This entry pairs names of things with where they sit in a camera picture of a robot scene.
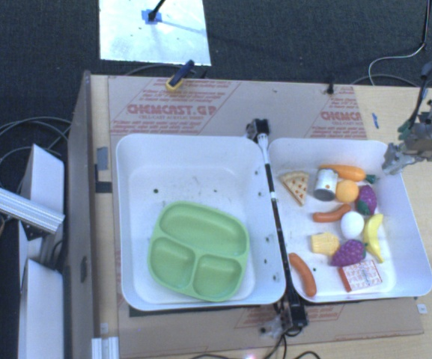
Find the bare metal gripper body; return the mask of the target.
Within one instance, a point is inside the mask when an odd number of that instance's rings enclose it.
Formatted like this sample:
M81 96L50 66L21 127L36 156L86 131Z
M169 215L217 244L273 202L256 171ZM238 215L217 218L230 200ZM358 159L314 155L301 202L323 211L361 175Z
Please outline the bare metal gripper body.
M406 121L399 127L398 132L398 139L401 141L398 149L403 155L410 156L416 162L432 162L432 120L412 126Z

